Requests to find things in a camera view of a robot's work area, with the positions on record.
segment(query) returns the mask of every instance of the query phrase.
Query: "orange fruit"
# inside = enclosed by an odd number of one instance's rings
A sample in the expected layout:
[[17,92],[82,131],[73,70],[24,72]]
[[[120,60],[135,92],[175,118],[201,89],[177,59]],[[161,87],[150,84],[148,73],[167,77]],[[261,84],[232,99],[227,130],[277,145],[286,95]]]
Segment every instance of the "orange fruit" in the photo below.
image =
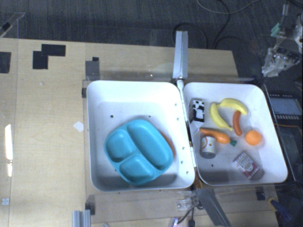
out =
[[259,144],[262,140],[262,135],[257,131],[248,131],[245,135],[245,140],[251,146]]

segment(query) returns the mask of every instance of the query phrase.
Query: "white sticker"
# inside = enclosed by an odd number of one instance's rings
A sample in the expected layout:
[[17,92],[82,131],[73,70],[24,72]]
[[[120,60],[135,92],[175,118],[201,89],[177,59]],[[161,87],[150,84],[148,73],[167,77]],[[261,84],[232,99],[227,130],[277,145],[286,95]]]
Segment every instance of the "white sticker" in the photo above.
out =
[[84,130],[84,124],[81,123],[80,121],[76,122],[74,124],[74,127],[76,128],[77,131],[82,132]]
[[9,198],[2,199],[2,205],[9,205]]

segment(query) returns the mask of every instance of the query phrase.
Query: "soup can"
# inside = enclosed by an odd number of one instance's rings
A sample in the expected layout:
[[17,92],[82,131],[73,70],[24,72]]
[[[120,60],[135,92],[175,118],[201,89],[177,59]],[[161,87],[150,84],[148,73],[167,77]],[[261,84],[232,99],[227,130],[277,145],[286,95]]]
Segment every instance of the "soup can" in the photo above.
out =
[[212,159],[216,156],[216,140],[210,136],[204,136],[201,139],[200,155],[206,159]]

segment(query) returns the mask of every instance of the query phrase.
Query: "yellow banana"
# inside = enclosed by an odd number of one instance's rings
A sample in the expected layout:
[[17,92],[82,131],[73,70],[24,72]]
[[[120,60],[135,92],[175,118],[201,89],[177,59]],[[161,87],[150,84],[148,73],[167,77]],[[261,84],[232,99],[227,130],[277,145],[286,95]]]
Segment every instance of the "yellow banana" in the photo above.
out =
[[234,108],[235,110],[239,110],[244,115],[247,114],[246,106],[240,101],[232,98],[224,99],[221,103],[217,105],[217,107],[230,107],[230,108]]
[[232,127],[230,127],[227,122],[219,115],[218,108],[216,103],[212,103],[209,107],[209,114],[213,120],[213,122],[219,127],[224,129],[229,129],[232,131]]

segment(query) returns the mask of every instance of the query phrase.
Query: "wooden tabletop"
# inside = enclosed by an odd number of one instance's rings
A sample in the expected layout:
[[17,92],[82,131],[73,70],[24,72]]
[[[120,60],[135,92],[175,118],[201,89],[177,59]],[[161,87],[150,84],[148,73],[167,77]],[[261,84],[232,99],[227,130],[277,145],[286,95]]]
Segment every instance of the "wooden tabletop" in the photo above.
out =
[[[41,51],[42,44],[63,44],[66,55],[49,56],[47,70],[34,70],[33,51]],[[84,210],[86,202],[84,133],[74,127],[77,122],[83,123],[81,89],[85,61],[99,57],[104,75],[117,71],[169,75],[174,48],[1,39],[0,51],[12,52],[10,73],[0,74],[0,98],[6,98],[11,105],[0,109],[8,116],[8,121],[3,121],[0,127],[11,123],[14,131],[10,203],[0,209],[0,217],[9,214],[9,222],[4,218],[0,223],[10,227],[70,227],[72,212]],[[189,49],[188,68],[189,74],[198,76],[238,76],[230,51]],[[8,185],[0,183],[2,198],[9,194]],[[270,187],[265,191],[275,194]],[[232,192],[231,197],[237,196],[233,201],[225,193],[218,193],[233,226],[277,226],[274,212],[265,201],[256,200],[254,190],[241,194],[239,197],[237,192]],[[105,218],[112,220],[111,227],[166,227],[169,223],[169,218],[146,220],[148,210],[143,211],[141,220],[116,222],[122,217],[111,215],[113,212],[110,208],[104,212]],[[213,226],[205,210],[196,211],[195,215],[197,227]]]

